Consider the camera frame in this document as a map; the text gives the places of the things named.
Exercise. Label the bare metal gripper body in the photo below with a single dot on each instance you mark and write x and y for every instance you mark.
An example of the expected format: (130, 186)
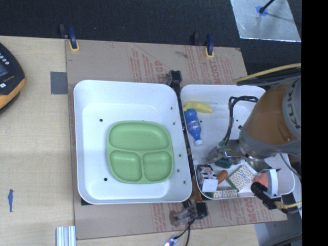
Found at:
(234, 150)

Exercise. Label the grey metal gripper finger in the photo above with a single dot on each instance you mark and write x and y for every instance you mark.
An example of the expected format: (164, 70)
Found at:
(211, 155)

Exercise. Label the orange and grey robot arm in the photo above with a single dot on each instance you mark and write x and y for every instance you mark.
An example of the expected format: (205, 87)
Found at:
(271, 117)

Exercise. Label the black and white milk carton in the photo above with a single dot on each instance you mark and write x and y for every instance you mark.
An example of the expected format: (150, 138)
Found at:
(206, 175)

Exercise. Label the orange carrot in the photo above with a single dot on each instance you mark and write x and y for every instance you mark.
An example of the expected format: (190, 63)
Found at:
(222, 176)

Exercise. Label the white box orange green print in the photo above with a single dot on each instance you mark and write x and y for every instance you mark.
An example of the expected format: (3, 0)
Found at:
(241, 177)

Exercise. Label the white plastic tray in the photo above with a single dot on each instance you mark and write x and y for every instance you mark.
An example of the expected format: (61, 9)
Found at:
(123, 96)
(217, 127)

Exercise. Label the thin black rod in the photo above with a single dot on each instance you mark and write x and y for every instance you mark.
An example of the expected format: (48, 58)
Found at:
(185, 140)

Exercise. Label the blue plastic bottle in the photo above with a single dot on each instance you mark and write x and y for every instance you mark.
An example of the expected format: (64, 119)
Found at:
(192, 124)

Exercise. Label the pink and orange toy food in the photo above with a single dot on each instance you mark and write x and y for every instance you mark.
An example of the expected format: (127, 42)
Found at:
(260, 179)

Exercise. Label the green and white patterned carton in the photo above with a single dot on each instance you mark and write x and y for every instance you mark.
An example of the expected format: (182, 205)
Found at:
(225, 193)

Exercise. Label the yellow banana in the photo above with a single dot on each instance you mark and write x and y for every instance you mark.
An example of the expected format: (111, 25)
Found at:
(200, 107)

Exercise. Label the green divided plate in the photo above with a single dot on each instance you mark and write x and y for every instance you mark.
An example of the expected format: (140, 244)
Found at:
(139, 150)

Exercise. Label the brown cardboard board red print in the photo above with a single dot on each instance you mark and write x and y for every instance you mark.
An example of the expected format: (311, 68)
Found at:
(107, 60)

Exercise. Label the black cylinder on white bracket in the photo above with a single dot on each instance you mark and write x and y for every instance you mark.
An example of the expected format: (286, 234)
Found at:
(271, 181)

